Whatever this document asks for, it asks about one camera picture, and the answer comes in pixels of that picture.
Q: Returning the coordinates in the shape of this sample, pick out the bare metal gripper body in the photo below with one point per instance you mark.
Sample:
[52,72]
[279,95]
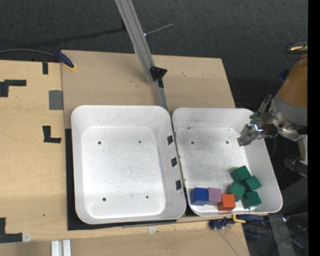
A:
[280,125]

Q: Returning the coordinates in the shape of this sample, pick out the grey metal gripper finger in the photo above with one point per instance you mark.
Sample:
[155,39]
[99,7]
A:
[242,141]
[246,130]

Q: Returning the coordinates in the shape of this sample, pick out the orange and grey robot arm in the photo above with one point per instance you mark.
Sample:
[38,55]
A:
[295,85]

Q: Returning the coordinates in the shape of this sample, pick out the green cube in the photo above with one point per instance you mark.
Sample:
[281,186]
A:
[252,199]
[237,190]
[253,183]
[240,173]

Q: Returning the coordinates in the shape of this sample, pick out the white plastic tray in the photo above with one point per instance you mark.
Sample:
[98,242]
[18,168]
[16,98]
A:
[210,160]
[122,170]

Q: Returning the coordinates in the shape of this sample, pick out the purple cube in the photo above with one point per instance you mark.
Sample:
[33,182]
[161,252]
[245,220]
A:
[215,195]

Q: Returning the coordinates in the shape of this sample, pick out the orange cube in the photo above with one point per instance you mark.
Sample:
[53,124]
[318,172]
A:
[228,201]

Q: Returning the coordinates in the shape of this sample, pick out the blue cube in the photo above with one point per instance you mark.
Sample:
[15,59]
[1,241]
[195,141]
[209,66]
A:
[199,196]

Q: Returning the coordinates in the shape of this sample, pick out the pale wood board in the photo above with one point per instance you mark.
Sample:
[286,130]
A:
[112,80]

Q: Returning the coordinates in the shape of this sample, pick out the black cylinder on white bracket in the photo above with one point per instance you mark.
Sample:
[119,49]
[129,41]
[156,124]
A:
[298,162]

